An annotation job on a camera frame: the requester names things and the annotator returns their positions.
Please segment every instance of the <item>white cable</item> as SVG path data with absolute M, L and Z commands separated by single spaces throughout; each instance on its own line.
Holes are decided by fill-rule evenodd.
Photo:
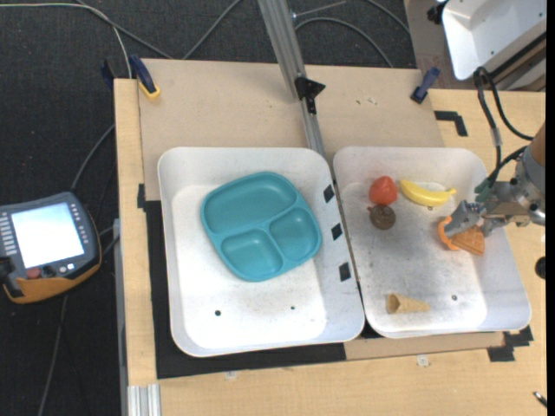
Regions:
M 92 6 L 88 6 L 86 4 L 77 4 L 77 3 L 0 3 L 0 8 L 77 8 L 77 9 L 81 9 L 81 10 L 89 10 L 89 11 L 93 12 L 94 14 L 96 14 L 97 16 L 103 18 L 104 20 L 106 20 L 107 22 L 110 23 L 110 19 L 103 12 L 101 12 L 97 8 L 93 8 Z M 123 56 L 125 57 L 125 63 L 126 63 L 126 66 L 127 66 L 127 73 L 129 75 L 129 78 L 131 79 L 133 77 L 132 73 L 131 73 L 131 67 L 129 65 L 127 50 L 125 48 L 125 45 L 123 44 L 123 41 L 121 40 L 120 31 L 115 26 L 112 26 L 112 29 L 114 30 L 115 36 L 117 37 L 118 42 L 121 46 L 121 51 L 123 52 Z

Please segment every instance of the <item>toy waffle cone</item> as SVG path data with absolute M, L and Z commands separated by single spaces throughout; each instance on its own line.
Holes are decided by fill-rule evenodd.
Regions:
M 388 294 L 387 299 L 388 313 L 391 315 L 399 313 L 416 313 L 418 311 L 429 311 L 430 306 L 427 302 L 418 301 L 412 297 L 398 295 L 396 293 Z
M 451 239 L 453 245 L 462 250 L 469 251 L 476 256 L 482 256 L 486 249 L 484 234 L 479 226 L 475 225 L 466 231 L 455 234 Z

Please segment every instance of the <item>wooden table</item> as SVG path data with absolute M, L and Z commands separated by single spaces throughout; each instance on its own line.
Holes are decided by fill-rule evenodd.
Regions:
M 218 72 L 218 66 L 210 62 L 189 66 L 194 72 L 201 73 L 203 69 Z M 277 65 L 261 66 L 268 72 L 279 74 Z M 333 67 L 308 68 L 308 71 L 309 76 L 324 73 L 333 78 L 334 75 Z M 351 75 L 353 85 L 364 76 L 361 72 L 372 75 L 373 71 L 337 69 L 342 78 Z M 385 79 L 384 84 L 389 79 L 402 80 L 404 75 L 408 86 L 414 85 L 418 79 L 418 76 L 411 74 L 414 71 L 403 74 L 399 70 L 391 70 L 389 75 L 387 72 L 380 69 L 375 71 L 375 75 Z M 546 413 L 532 395 L 536 390 L 545 395 L 547 390 L 545 281 L 534 273 L 535 262 L 545 254 L 545 229 L 536 225 L 524 229 L 514 226 L 506 228 L 532 305 L 530 327 L 534 341 L 530 347 L 516 348 L 516 361 L 491 362 L 483 348 L 433 353 L 438 351 L 435 349 L 427 355 L 426 367 L 419 365 L 411 354 L 314 366 L 246 370 L 234 375 L 222 373 L 157 380 L 147 227 L 144 211 L 137 208 L 137 186 L 144 182 L 139 109 L 141 95 L 137 93 L 134 81 L 118 80 L 114 90 L 127 383 L 141 387 L 160 384 L 163 416 Z M 200 84 L 198 89 L 190 90 L 198 90 L 199 97 L 202 97 Z M 391 97 L 398 97 L 404 103 L 407 95 L 392 94 Z M 493 107 L 493 99 L 488 100 Z M 545 120 L 543 93 L 504 93 L 501 100 L 507 116 L 524 133 L 534 135 Z M 433 110 L 458 112 L 464 119 L 469 136 L 457 136 L 452 122 L 438 122 L 442 141 L 445 146 L 474 151 L 483 159 L 486 169 L 492 169 L 493 147 L 474 91 L 431 90 L 424 105 L 418 109 L 427 110 L 431 115 Z M 322 107 L 319 114 L 323 116 L 324 124 L 331 121 L 325 117 Z M 522 141 L 512 136 L 500 120 L 499 125 L 505 153 L 521 146 Z M 403 135 L 403 131 L 398 129 L 395 133 Z M 325 145 L 326 133 L 323 135 Z M 505 169 L 501 178 L 510 177 L 512 170 L 512 167 Z

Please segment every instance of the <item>black floor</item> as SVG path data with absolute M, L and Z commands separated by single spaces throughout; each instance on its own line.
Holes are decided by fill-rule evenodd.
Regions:
M 82 0 L 173 58 L 183 57 L 234 0 Z M 373 0 L 406 23 L 402 0 Z M 355 25 L 396 68 L 414 68 L 407 32 L 363 0 L 288 0 L 299 17 L 334 17 Z M 0 0 L 74 3 L 72 0 Z M 298 31 L 306 63 L 388 66 L 360 34 L 337 23 Z M 129 54 L 160 57 L 128 36 Z M 101 78 L 108 58 L 126 73 L 114 32 L 83 9 L 0 7 L 0 205 L 69 189 L 83 160 L 113 123 L 112 95 Z M 274 62 L 256 0 L 244 0 L 190 57 Z M 118 217 L 111 136 L 76 192 L 99 231 Z M 110 236 L 103 239 L 108 244 Z M 44 415 L 116 415 L 120 411 L 114 264 L 68 294 Z M 0 294 L 0 415 L 38 414 L 49 375 L 62 297 L 16 305 Z

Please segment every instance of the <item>red button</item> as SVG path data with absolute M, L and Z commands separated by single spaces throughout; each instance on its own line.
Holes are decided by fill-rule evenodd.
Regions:
M 27 270 L 27 278 L 28 279 L 38 279 L 41 276 L 41 269 L 40 268 L 29 268 Z

